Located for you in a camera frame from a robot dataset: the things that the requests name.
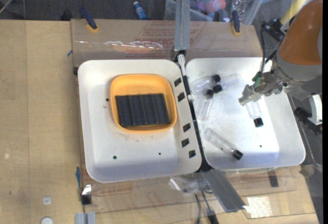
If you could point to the black cylinder on white bracket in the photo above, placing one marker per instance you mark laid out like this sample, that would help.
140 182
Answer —
308 115

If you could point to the clear plastic bottle black cap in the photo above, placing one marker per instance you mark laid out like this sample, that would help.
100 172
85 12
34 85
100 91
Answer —
202 84
205 107
255 112
230 80
220 142

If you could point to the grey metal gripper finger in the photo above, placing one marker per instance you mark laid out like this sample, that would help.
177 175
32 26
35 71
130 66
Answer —
249 100
247 91

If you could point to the blue bottle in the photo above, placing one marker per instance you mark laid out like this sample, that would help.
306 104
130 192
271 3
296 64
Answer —
140 10

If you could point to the brown cardboard board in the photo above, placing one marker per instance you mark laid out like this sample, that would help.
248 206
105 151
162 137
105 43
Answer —
153 36

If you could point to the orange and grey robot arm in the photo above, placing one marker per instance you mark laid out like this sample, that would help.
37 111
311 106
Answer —
299 43

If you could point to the yellow bowl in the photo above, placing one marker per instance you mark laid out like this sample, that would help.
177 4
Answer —
141 84

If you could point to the black ribbed rack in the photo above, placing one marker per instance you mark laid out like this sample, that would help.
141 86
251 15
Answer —
142 110

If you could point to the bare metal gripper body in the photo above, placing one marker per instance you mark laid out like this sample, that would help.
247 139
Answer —
269 84

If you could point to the white plastic tray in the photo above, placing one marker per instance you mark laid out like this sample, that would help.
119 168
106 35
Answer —
102 146
256 138

